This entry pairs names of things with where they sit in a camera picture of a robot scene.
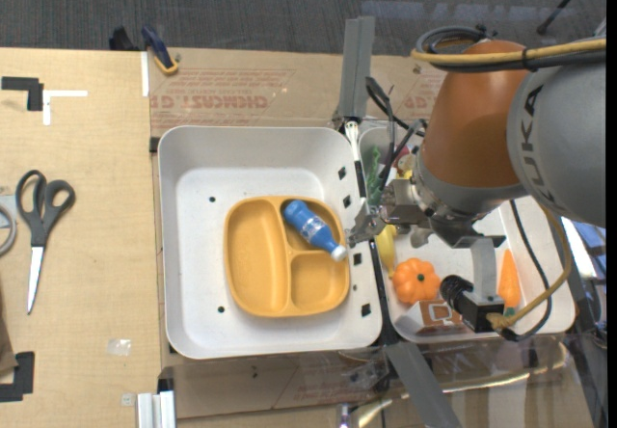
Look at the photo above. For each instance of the blue plastic bottle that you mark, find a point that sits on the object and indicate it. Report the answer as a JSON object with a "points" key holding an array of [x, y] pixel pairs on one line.
{"points": [[308, 223]]}

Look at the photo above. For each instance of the brown cardboard board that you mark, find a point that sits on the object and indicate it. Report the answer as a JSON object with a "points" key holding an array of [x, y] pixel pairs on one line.
{"points": [[231, 93]]}

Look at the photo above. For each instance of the red and yellow toy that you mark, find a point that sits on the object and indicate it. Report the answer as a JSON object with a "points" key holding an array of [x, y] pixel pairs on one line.
{"points": [[406, 166]]}

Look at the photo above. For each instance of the orange pumpkin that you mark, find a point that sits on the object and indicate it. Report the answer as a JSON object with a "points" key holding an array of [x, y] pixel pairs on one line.
{"points": [[412, 281]]}

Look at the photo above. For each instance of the orange carrot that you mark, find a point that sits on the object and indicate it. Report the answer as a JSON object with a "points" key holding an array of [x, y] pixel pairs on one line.
{"points": [[509, 279]]}

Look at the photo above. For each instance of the white plastic tray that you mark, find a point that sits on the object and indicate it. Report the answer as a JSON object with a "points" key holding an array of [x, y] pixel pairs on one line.
{"points": [[197, 248], [540, 310]]}

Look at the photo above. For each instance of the green leafy vegetable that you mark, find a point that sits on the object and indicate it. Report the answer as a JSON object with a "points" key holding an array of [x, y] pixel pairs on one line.
{"points": [[373, 175]]}

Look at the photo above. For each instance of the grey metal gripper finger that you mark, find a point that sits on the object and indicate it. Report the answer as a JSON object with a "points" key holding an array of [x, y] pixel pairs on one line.
{"points": [[375, 220], [357, 233]]}

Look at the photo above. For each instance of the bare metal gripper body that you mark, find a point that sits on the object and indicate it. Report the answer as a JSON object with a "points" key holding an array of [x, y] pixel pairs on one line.
{"points": [[405, 204]]}

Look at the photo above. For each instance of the yellow divided plate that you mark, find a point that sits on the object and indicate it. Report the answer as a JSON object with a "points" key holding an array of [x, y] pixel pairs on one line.
{"points": [[255, 252]]}

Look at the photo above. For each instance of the yellow banana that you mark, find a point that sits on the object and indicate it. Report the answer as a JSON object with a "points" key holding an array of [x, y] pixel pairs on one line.
{"points": [[385, 248]]}

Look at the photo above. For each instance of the orange and white carton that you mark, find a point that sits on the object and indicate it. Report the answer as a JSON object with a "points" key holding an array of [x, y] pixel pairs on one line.
{"points": [[434, 320]]}

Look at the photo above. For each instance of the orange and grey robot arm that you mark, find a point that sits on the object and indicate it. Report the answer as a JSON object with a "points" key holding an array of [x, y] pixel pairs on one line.
{"points": [[472, 127]]}

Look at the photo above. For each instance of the black cylinder on white bracket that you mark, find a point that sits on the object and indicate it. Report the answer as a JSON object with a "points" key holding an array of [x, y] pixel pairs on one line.
{"points": [[474, 305]]}

